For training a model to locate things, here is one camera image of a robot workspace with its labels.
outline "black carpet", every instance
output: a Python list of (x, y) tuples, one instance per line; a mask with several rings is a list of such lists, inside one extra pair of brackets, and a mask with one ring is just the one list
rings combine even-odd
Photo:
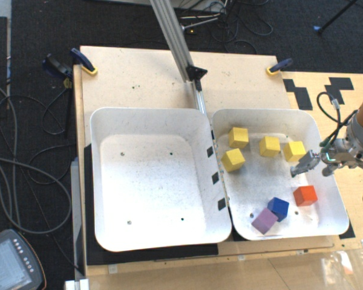
[[(293, 65), (288, 71), (363, 73), (363, 0), (349, 8), (322, 36), (313, 30), (314, 25), (322, 26), (346, 4), (348, 0), (237, 0), (234, 6), (230, 3), (227, 8), (226, 22), (201, 25), (195, 29), (197, 34), (186, 35), (186, 41), (192, 51), (274, 55), (279, 61), (292, 58)], [(43, 106), (24, 97), (48, 104), (63, 91), (62, 82), (42, 69), (42, 61), (48, 53), (70, 64), (70, 49), (80, 45), (168, 48), (151, 7), (83, 0), (12, 0), (12, 7), (11, 93), (19, 123), (18, 160), (22, 162), (29, 162), (42, 149), (75, 143), (73, 111), (73, 124), (66, 140), (62, 134), (54, 136), (43, 130)], [(177, 10), (177, 14), (196, 15), (182, 10)], [(181, 22), (187, 25), (192, 21)], [(5, 49), (5, 19), (0, 18), (0, 86), (3, 88)], [(51, 107), (61, 125), (65, 121), (66, 104), (65, 95)], [(9, 112), (5, 117), (1, 122), (12, 144), (13, 118)], [(50, 131), (60, 130), (50, 115), (44, 125)], [(75, 157), (75, 148), (71, 148), (71, 152), (67, 149), (48, 151), (32, 164), (61, 176)], [(11, 158), (1, 133), (0, 156)], [(11, 167), (4, 165), (4, 169), (11, 177)], [(32, 187), (50, 226), (57, 226), (67, 209), (62, 191), (56, 185), (34, 183), (27, 172), (25, 175), (19, 169), (17, 172), (22, 225), (34, 230), (46, 229)], [(35, 174), (33, 178), (46, 180)], [(70, 191), (70, 173), (61, 181)], [(0, 231), (9, 226), (0, 206)], [(73, 267), (59, 252), (50, 234), (25, 236), (41, 258), (48, 289), (62, 289), (65, 280), (74, 279)], [(72, 259), (71, 222), (54, 236)]]

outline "wooden board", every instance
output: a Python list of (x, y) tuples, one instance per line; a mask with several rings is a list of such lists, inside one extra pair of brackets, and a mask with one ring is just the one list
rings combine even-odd
[[(90, 143), (88, 122), (95, 109), (103, 106), (194, 107), (191, 87), (182, 82), (168, 51), (94, 47), (82, 47), (81, 51), (90, 58), (94, 65), (98, 66), (100, 71), (97, 76), (90, 77), (81, 72), (77, 66), (74, 68), (80, 165), (83, 164), (83, 147)], [(323, 137), (328, 135), (333, 130), (332, 128), (335, 128), (335, 123), (331, 123), (327, 117), (318, 111), (316, 96), (320, 91), (325, 91), (324, 85), (331, 85), (330, 77), (348, 77), (354, 87), (354, 90), (342, 91), (345, 101), (345, 105), (342, 106), (343, 117), (358, 108), (363, 101), (363, 74), (282, 72), (275, 77), (269, 77), (266, 75), (265, 69), (276, 63), (276, 58), (272, 56), (192, 53), (192, 58), (196, 65), (209, 70), (207, 77), (204, 78), (206, 82), (203, 82), (203, 91), (210, 115), (220, 108), (298, 108), (294, 93), (287, 93), (283, 83), (283, 79), (292, 80), (296, 87), (307, 88), (313, 105), (313, 110), (309, 113), (316, 120)], [(331, 111), (328, 107), (328, 100), (324, 101), (325, 109)], [(309, 253), (319, 253), (321, 251), (332, 252), (341, 249), (362, 248), (363, 170), (341, 169), (336, 171), (335, 176), (356, 237), (345, 240), (341, 240), (339, 236), (306, 237), (263, 242), (234, 242), (229, 239), (219, 244), (220, 256), (218, 257), (119, 264), (118, 272), (132, 273), (132, 276), (127, 279), (126, 276), (109, 275), (109, 267), (105, 265), (87, 266), (86, 275), (91, 282), (94, 282), (94, 285), (104, 286), (98, 289), (106, 289), (106, 285), (114, 285), (117, 281), (121, 285), (119, 289), (129, 289), (129, 286), (140, 289), (142, 283), (145, 286), (146, 279), (150, 279), (151, 276), (156, 279), (151, 271), (163, 269), (165, 265), (173, 267), (183, 274), (190, 274), (191, 278), (188, 280), (196, 280), (197, 277), (194, 274), (196, 266), (203, 267), (222, 263), (226, 268), (237, 270), (237, 265), (228, 266), (229, 263), (227, 262), (237, 262), (239, 257), (254, 261), (261, 258), (294, 256), (303, 250), (307, 250)], [(84, 199), (83, 169), (81, 166), (80, 177), (82, 199)], [(134, 275), (134, 272), (137, 271), (145, 272), (146, 277), (141, 279), (138, 277), (139, 275)], [(173, 272), (166, 270), (162, 274), (166, 274), (164, 278), (167, 279), (172, 277)], [(214, 280), (216, 280), (215, 284), (221, 285), (221, 281)], [(242, 279), (239, 279), (239, 283), (243, 286), (247, 285)], [(158, 284), (157, 287), (153, 285), (153, 289), (167, 289), (166, 283), (164, 287), (162, 284)]]

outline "clamp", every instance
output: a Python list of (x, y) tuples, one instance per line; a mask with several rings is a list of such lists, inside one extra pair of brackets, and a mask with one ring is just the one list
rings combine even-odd
[(281, 71), (283, 68), (287, 68), (293, 64), (292, 58), (285, 59), (281, 62), (278, 62), (276, 65), (271, 66), (270, 68), (266, 69), (268, 75), (273, 76), (276, 75), (278, 72)]
[[(93, 64), (87, 59), (87, 57), (82, 54), (76, 48), (72, 48), (70, 51), (70, 56), (74, 58), (74, 63), (82, 64), (82, 69), (94, 76), (97, 74), (98, 69), (93, 66)], [(71, 116), (71, 105), (73, 103), (73, 69), (64, 63), (58, 62), (51, 54), (43, 60), (42, 66), (44, 71), (52, 77), (57, 77), (64, 81), (64, 87), (68, 91), (68, 104), (66, 112), (66, 123), (65, 123), (65, 138), (67, 137), (68, 128), (70, 126), (70, 116)]]

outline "white bin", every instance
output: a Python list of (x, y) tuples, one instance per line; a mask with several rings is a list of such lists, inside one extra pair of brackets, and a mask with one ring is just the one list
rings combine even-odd
[[(212, 116), (212, 128), (219, 157), (231, 149), (228, 132), (232, 127), (249, 131), (249, 144), (241, 149), (246, 163), (240, 170), (223, 169), (232, 222), (237, 232), (248, 240), (286, 237), (328, 236), (344, 233), (348, 216), (335, 177), (324, 177), (320, 162), (314, 170), (292, 178), (283, 148), (289, 141), (302, 141), (306, 151), (318, 151), (321, 137), (313, 117), (296, 109), (221, 109)], [(260, 155), (259, 142), (264, 136), (280, 139), (281, 153), (273, 158)], [(293, 191), (302, 185), (313, 185), (318, 201), (308, 207), (297, 207)], [(277, 197), (289, 202), (286, 219), (276, 222), (265, 234), (252, 221)]]
[(231, 220), (211, 127), (196, 109), (90, 118), (95, 235), (109, 251), (221, 242)]

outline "wooden block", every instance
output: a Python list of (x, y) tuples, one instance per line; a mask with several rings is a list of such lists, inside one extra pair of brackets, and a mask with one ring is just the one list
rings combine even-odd
[(228, 150), (222, 156), (221, 161), (227, 172), (240, 169), (241, 166), (246, 162), (239, 148)]
[(277, 220), (278, 217), (276, 215), (274, 215), (267, 208), (264, 208), (257, 218), (254, 219), (252, 226), (262, 234), (265, 234), (270, 230)]
[(302, 141), (289, 142), (284, 147), (285, 159), (288, 162), (297, 162), (306, 154)]
[(231, 148), (245, 148), (247, 144), (249, 144), (247, 129), (233, 127), (229, 132), (229, 146)]
[(264, 157), (274, 157), (281, 151), (280, 140), (277, 137), (264, 137), (260, 141), (260, 154)]
[(297, 206), (310, 206), (315, 203), (318, 198), (314, 186), (301, 186), (294, 192)]
[(273, 199), (271, 199), (269, 201), (269, 203), (267, 204), (267, 208), (274, 214), (277, 216), (278, 218), (278, 222), (283, 221), (286, 216), (288, 215), (288, 208), (289, 208), (289, 203), (281, 200), (279, 198), (274, 197)]

